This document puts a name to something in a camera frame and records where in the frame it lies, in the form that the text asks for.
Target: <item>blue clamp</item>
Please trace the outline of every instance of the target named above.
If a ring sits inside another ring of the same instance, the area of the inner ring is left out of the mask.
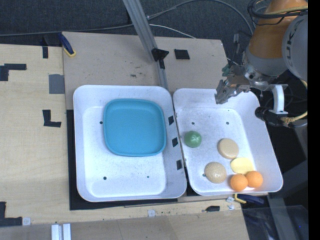
[[[237,194],[236,198],[249,202],[249,203],[254,203],[256,205],[263,205],[265,203],[265,200],[258,197],[258,196],[253,196],[253,195],[248,195],[248,194]]]
[[[66,39],[66,37],[61,34],[58,33],[58,37],[60,42],[62,43],[63,47],[64,47],[64,51],[65,53],[69,56],[69,57],[74,57],[76,56],[76,51],[72,48],[71,44],[69,43],[69,41]]]

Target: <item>orange fruit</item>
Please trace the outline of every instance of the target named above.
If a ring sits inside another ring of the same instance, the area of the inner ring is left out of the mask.
[[[249,171],[245,177],[248,180],[248,186],[251,188],[259,188],[264,182],[261,173],[256,170]]]
[[[230,186],[234,191],[240,192],[248,186],[248,180],[243,174],[235,174],[230,179]]]

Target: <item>blue square plate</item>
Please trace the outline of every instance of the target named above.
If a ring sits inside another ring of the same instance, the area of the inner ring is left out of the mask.
[[[104,140],[120,156],[145,157],[166,146],[166,125],[161,107],[144,99],[114,99],[103,112]]]

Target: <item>black tape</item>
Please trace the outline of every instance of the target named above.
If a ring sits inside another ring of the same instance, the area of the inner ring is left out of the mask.
[[[0,227],[21,226],[22,217],[5,218],[6,202],[0,202]]]
[[[60,74],[49,75],[49,94],[65,93],[65,76]]]
[[[172,125],[172,124],[175,122],[175,119],[174,119],[174,116],[173,116],[173,115],[170,116],[170,117],[168,118],[168,120],[169,120],[169,125]]]
[[[178,145],[178,138],[172,140],[172,146],[175,147],[176,145]]]
[[[42,46],[42,58],[44,58],[44,59],[49,58],[48,46]]]
[[[9,70],[5,66],[0,66],[0,81],[8,81]]]
[[[5,218],[6,202],[0,202],[0,221]]]
[[[180,160],[177,160],[176,161],[176,169],[177,170],[180,170],[182,168],[182,161],[181,161],[181,159]]]
[[[27,70],[27,64],[7,64],[5,63],[4,66],[7,70]]]
[[[27,64],[4,64],[0,66],[0,81],[9,80],[9,70],[27,70]]]
[[[209,206],[207,209],[205,209],[206,212],[219,212],[220,206]]]
[[[43,119],[44,119],[43,126],[61,127],[61,122],[52,122],[51,121],[51,110],[45,109],[45,110],[42,110],[42,113],[43,113]]]
[[[174,54],[177,60],[190,60],[188,50],[174,49]]]

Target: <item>beige ball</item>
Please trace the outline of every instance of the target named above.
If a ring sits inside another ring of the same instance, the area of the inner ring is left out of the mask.
[[[224,158],[234,159],[239,154],[239,147],[234,140],[223,138],[218,142],[218,151]]]
[[[227,178],[226,168],[219,162],[210,162],[204,168],[206,178],[212,183],[222,183]]]

